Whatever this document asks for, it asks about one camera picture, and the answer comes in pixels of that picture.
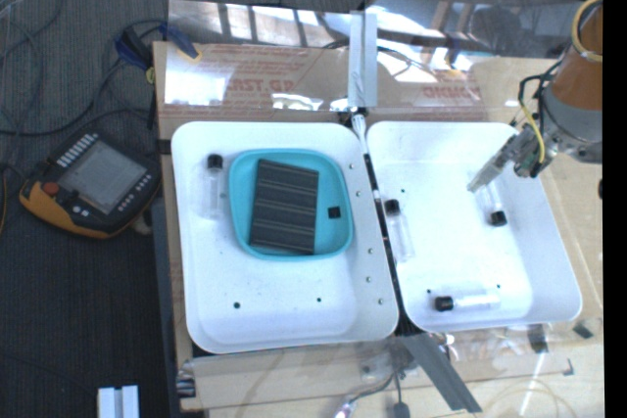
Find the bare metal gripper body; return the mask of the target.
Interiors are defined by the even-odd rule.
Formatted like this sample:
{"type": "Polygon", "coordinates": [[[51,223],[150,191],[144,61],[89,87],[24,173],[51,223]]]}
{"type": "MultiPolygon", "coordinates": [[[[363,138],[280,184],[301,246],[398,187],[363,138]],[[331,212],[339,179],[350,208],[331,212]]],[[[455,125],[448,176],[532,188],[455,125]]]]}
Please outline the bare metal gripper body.
{"type": "Polygon", "coordinates": [[[537,177],[558,155],[567,155],[582,163],[603,162],[603,139],[597,131],[591,137],[583,133],[572,133],[552,125],[542,130],[542,139],[529,124],[514,134],[489,160],[489,167],[497,174],[509,164],[520,177],[537,177]]]}

